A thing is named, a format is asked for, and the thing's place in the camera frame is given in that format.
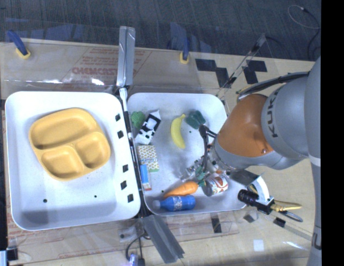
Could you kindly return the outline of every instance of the blue bottle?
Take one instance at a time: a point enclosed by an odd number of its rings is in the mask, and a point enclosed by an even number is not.
[[[193,195],[170,196],[162,201],[154,200],[153,207],[155,209],[163,208],[168,211],[191,210],[195,207],[195,198]]]

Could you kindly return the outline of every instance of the yellow divided plate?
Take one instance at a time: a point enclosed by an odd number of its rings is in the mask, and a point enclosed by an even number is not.
[[[35,121],[29,140],[44,169],[61,181],[100,168],[111,153],[97,121],[80,108],[60,110]]]

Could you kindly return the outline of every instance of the can lid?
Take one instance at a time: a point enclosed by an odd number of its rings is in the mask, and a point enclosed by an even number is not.
[[[160,203],[160,201],[158,201],[158,200],[153,200],[153,201],[152,201],[152,207],[153,207],[154,209],[159,209],[159,208],[161,208],[161,203]]]

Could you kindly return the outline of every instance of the orange carrot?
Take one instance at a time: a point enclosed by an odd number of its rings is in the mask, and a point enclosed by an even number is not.
[[[163,195],[163,197],[167,198],[170,196],[185,196],[185,195],[193,194],[197,191],[198,186],[199,186],[198,183],[194,181],[186,181],[182,185],[167,192],[165,195]]]

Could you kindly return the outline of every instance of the toy banana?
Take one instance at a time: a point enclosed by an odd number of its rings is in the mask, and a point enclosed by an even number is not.
[[[185,114],[182,114],[181,116],[175,118],[171,124],[171,136],[172,136],[173,143],[176,144],[176,146],[181,149],[185,148],[185,142],[181,135],[181,125],[182,125],[182,120],[184,117],[185,117]]]

